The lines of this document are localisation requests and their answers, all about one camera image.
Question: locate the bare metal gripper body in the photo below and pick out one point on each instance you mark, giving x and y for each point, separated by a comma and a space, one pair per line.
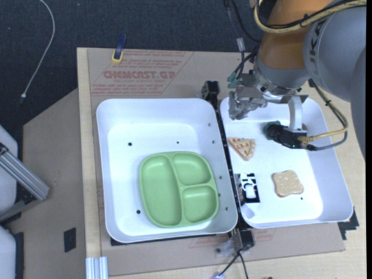
250, 90

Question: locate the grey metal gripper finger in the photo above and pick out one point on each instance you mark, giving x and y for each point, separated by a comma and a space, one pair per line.
254, 105
236, 107

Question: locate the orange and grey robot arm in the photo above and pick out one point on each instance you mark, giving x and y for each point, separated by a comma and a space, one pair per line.
334, 48

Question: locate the thin black and white rod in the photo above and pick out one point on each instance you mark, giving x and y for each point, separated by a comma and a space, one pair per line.
225, 144

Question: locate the toy pizza slice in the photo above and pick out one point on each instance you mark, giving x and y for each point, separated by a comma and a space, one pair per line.
242, 147

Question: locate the white plastic tray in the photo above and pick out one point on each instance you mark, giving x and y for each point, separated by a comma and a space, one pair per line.
157, 121
314, 167

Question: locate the black and white carton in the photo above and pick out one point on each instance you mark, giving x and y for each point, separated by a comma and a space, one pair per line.
248, 189

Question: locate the tan toy bread slice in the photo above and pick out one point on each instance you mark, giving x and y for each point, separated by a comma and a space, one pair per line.
287, 183

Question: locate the brown cardboard board red print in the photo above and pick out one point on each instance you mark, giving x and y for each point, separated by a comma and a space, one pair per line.
145, 74

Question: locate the green divided plate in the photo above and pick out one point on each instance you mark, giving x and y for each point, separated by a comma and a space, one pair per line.
162, 190

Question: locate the black cylinder on white bracket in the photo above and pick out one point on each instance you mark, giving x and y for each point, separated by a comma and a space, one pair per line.
295, 116

